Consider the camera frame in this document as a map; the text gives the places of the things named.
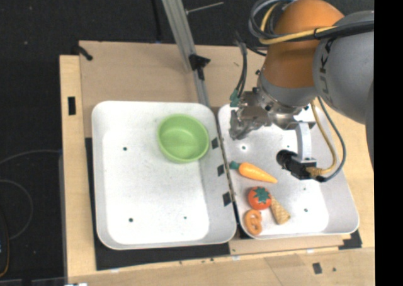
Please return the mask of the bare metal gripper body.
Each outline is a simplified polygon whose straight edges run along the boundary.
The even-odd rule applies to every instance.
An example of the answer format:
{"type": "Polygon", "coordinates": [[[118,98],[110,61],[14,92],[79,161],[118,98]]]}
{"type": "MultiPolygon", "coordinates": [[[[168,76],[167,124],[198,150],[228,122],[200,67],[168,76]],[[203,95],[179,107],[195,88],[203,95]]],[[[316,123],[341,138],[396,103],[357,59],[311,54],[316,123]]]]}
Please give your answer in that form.
{"type": "Polygon", "coordinates": [[[302,109],[281,103],[263,89],[254,88],[241,95],[236,108],[236,130],[257,130],[271,125],[289,129],[302,109]]]}

